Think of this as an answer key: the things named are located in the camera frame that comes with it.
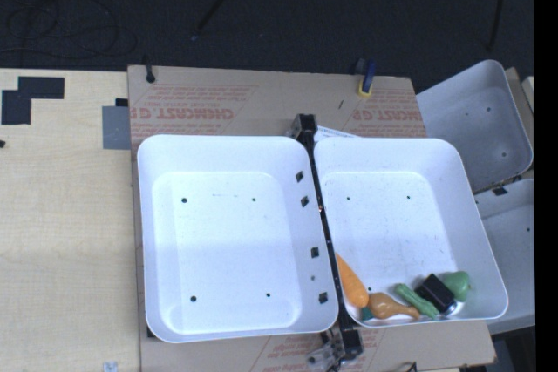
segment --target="yellow clip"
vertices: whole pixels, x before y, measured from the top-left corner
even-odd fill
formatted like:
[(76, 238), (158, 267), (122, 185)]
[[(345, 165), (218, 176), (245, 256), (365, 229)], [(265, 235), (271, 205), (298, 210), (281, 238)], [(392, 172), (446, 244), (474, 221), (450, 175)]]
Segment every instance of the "yellow clip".
[(358, 83), (358, 96), (362, 98), (369, 98), (372, 94), (372, 86), (370, 86), (370, 91), (363, 91), (364, 78)]

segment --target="green pepper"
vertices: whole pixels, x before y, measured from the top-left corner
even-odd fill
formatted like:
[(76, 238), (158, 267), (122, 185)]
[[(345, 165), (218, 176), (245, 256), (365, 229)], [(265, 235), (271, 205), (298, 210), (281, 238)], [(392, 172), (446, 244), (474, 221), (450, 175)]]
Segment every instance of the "green pepper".
[(469, 291), (469, 274), (465, 271), (456, 271), (453, 273), (446, 273), (442, 282), (448, 287), (455, 299), (460, 302), (465, 302), (467, 299), (467, 292)]
[(417, 293), (408, 288), (405, 284), (395, 286), (395, 293), (414, 306), (422, 315), (430, 318), (438, 316), (439, 311), (430, 301), (421, 298)]

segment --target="cardboard sheet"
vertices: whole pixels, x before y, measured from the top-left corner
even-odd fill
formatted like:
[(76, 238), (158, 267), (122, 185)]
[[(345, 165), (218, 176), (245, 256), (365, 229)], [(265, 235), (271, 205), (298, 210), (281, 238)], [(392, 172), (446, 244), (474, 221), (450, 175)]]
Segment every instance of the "cardboard sheet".
[[(360, 77), (335, 74), (128, 68), (134, 224), (143, 372), (278, 372), (311, 370), (305, 356), (321, 345), (317, 334), (278, 335), (169, 344), (148, 336), (143, 290), (143, 253), (136, 152), (159, 133), (285, 135), (298, 113), (361, 137), (425, 137), (409, 78), (375, 77), (368, 98), (357, 95)], [(342, 371), (442, 369), (494, 361), (483, 321), (453, 321), (423, 327), (359, 329), (364, 352)]]

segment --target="black floor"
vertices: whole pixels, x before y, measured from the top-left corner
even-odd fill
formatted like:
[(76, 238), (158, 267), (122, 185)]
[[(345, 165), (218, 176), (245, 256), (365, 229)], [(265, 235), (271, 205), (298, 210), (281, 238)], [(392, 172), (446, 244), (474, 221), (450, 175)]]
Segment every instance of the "black floor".
[(534, 0), (0, 0), (0, 66), (151, 64), (410, 77), (417, 92), (484, 59), (534, 74)]

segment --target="orange carrot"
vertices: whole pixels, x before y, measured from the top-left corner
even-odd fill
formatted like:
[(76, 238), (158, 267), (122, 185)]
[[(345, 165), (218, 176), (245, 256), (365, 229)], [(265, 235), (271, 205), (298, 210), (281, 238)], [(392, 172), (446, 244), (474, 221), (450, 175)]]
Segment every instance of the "orange carrot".
[(349, 267), (349, 264), (339, 255), (335, 254), (337, 259), (337, 268), (341, 278), (341, 285), (345, 292), (347, 301), (355, 307), (364, 308), (368, 304), (368, 292), (366, 287), (360, 281), (357, 274)]

